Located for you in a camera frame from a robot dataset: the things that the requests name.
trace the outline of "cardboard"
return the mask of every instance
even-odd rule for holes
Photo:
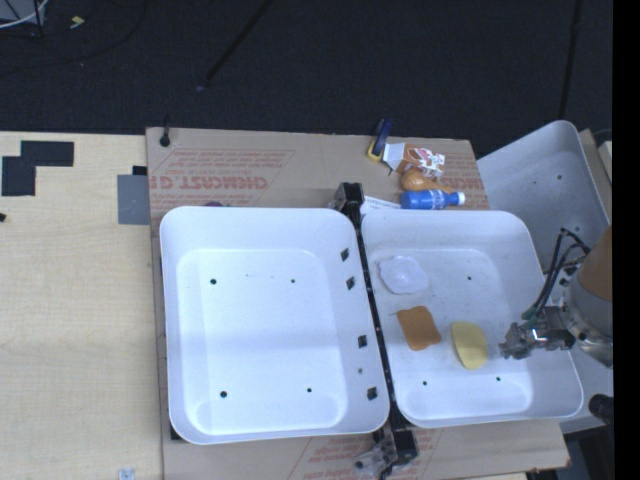
[[[172,439],[167,410],[164,305],[158,226],[183,205],[325,207],[342,182],[358,182],[368,200],[397,204],[400,173],[366,156],[371,137],[238,130],[146,131],[164,472],[173,479],[306,480],[366,477],[354,457],[372,436],[346,435],[199,446]],[[442,183],[467,196],[465,209],[488,209],[468,141],[389,137],[446,157]],[[371,205],[369,211],[377,211]],[[456,211],[450,208],[443,211]],[[569,456],[556,421],[537,420],[447,429],[415,429],[420,455],[391,478],[463,478],[565,467]]]

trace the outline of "translucent white object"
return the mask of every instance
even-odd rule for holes
[[[378,263],[380,277],[393,293],[417,293],[429,288],[429,274],[411,256],[394,256]]]

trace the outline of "light wood surface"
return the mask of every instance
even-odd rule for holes
[[[73,140],[75,161],[0,197],[0,478],[162,478],[149,227],[117,214],[144,137],[5,132],[0,156],[21,140]]]

